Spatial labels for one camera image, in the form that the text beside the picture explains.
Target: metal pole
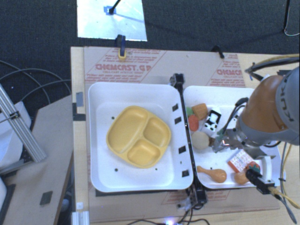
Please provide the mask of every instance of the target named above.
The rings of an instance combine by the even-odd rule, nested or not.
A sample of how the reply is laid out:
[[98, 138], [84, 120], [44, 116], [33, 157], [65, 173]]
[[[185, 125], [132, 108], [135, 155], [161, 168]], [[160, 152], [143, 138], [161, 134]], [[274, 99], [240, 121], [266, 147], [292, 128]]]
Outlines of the metal pole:
[[116, 6], [119, 4], [120, 1], [121, 1], [121, 0], [116, 1], [116, 3], [114, 4], [114, 6], [113, 6], [112, 8], [109, 9], [109, 14], [111, 14], [111, 15], [113, 14], [114, 9], [116, 8]]
[[286, 26], [287, 26], [287, 20], [288, 20], [288, 17], [289, 17], [289, 11], [290, 11], [290, 1], [291, 1], [291, 0], [287, 0], [287, 1], [286, 1], [286, 8], [285, 8], [285, 22], [284, 22], [284, 24], [283, 24], [283, 31], [285, 31]]

